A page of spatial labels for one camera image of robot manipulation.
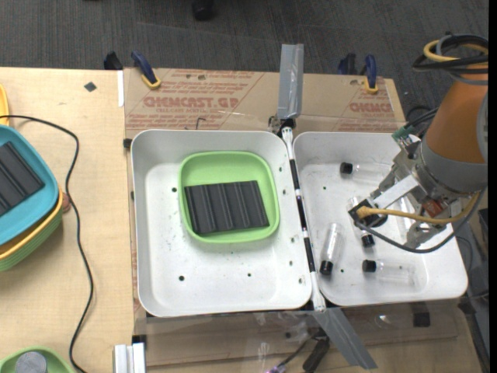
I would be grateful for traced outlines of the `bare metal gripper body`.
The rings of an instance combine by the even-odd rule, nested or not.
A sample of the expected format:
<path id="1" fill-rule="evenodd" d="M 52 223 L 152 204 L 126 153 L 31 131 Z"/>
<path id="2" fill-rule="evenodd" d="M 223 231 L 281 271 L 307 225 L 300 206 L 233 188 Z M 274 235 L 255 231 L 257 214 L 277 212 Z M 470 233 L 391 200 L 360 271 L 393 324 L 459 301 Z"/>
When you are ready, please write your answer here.
<path id="1" fill-rule="evenodd" d="M 394 158 L 392 186 L 401 195 L 395 200 L 399 209 L 393 214 L 411 221 L 412 227 L 443 227 L 455 221 L 452 204 L 455 191 L 435 177 L 423 152 L 421 141 L 405 146 Z"/>

